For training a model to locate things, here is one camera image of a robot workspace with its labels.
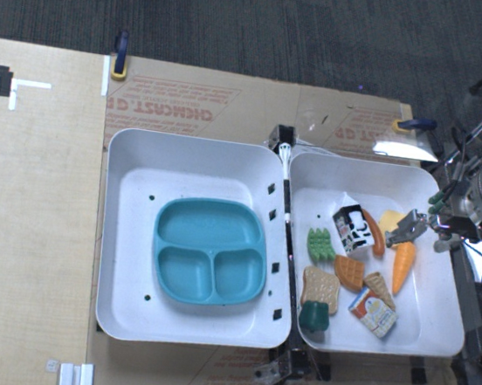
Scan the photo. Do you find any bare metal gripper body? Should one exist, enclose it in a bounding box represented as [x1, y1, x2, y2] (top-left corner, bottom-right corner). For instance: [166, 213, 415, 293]
[430, 185, 482, 244]

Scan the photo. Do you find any yellow toy cheese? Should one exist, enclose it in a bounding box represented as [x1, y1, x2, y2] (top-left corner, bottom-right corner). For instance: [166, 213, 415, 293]
[375, 209, 409, 251]

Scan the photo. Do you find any orange toy carrot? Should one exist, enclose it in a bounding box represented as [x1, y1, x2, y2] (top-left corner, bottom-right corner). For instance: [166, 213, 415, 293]
[389, 238, 419, 299]

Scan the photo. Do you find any orange toy sausage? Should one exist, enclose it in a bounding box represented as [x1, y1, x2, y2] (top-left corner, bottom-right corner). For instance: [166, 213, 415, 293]
[355, 208, 391, 258]

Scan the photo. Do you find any black and white milk carton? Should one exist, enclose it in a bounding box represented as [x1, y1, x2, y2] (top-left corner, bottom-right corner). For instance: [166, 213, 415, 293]
[327, 190, 383, 258]

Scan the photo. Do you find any tan toy ice cream cone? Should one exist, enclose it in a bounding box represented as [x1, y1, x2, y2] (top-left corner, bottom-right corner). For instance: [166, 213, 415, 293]
[359, 270, 401, 313]

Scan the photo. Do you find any orange toy waffle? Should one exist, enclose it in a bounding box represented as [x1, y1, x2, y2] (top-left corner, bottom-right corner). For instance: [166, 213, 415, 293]
[329, 253, 368, 294]

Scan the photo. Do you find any white plastic tray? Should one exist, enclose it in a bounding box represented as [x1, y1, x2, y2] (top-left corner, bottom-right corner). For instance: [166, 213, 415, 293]
[265, 148, 482, 371]
[83, 124, 316, 363]

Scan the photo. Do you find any orange and white carton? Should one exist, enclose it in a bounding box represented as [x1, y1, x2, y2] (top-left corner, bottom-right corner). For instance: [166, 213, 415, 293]
[344, 285, 403, 342]

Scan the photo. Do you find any green toy lettuce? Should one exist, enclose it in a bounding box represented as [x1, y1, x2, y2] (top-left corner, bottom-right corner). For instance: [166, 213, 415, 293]
[304, 225, 340, 265]

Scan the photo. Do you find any toy bread slice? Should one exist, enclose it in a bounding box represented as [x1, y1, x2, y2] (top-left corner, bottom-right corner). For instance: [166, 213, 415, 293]
[298, 265, 344, 317]

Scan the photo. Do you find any green toy bell pepper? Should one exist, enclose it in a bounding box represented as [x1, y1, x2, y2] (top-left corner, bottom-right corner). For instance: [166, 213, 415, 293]
[296, 298, 334, 336]

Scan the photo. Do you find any thin black and white rod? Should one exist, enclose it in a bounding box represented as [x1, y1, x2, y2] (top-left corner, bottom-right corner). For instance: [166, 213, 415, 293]
[252, 142, 320, 352]

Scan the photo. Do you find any teal divided plate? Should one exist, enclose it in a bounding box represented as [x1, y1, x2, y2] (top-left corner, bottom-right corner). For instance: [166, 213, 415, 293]
[144, 190, 277, 314]

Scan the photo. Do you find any brown cardboard board red print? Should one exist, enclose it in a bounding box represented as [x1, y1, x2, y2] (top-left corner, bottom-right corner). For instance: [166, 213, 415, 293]
[68, 53, 482, 385]

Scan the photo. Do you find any black block with thin wires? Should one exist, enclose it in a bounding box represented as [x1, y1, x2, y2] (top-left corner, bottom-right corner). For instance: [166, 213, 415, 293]
[267, 122, 299, 154]
[251, 342, 314, 385]

